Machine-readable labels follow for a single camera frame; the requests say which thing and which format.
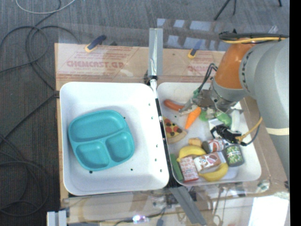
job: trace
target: banana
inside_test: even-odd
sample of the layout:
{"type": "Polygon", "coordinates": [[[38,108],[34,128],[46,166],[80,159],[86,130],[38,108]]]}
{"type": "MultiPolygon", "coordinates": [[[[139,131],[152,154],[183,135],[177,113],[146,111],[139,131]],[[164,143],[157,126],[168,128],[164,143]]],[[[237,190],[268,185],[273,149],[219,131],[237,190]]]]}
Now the banana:
{"type": "Polygon", "coordinates": [[[179,157],[177,158],[177,162],[180,162],[181,158],[189,156],[189,155],[202,156],[205,154],[206,154],[206,151],[203,148],[201,148],[197,145],[187,145],[180,149],[179,157]]]}
{"type": "Polygon", "coordinates": [[[217,171],[207,172],[207,173],[199,173],[200,177],[203,177],[208,182],[218,181],[222,177],[224,177],[228,172],[228,165],[227,163],[222,163],[217,171]]]}

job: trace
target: pizza slice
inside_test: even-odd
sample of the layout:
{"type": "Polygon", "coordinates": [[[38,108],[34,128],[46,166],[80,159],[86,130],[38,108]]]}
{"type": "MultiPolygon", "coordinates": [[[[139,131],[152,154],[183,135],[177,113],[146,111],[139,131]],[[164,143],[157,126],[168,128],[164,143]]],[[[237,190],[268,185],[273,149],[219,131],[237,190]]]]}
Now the pizza slice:
{"type": "Polygon", "coordinates": [[[167,142],[169,144],[176,143],[187,135],[186,131],[182,130],[177,124],[170,121],[170,119],[163,117],[163,121],[167,142]]]}

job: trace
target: green can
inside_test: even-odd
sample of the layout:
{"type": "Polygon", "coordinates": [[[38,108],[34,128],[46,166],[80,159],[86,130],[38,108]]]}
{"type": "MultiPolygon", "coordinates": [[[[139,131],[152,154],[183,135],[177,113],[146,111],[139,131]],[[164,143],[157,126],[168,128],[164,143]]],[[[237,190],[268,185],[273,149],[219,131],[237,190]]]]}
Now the green can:
{"type": "Polygon", "coordinates": [[[239,145],[230,145],[224,149],[225,158],[229,167],[237,167],[244,163],[239,145]]]}

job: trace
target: toy carrot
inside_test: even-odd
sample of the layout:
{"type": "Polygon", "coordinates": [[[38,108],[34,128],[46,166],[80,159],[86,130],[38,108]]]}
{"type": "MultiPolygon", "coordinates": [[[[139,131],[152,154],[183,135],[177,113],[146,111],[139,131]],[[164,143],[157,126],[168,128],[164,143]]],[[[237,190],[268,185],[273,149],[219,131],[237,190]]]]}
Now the toy carrot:
{"type": "Polygon", "coordinates": [[[198,116],[201,114],[201,112],[202,112],[202,109],[201,109],[201,107],[198,106],[194,111],[192,111],[188,114],[185,129],[188,129],[193,124],[193,122],[196,120],[196,118],[198,118],[198,116]]]}

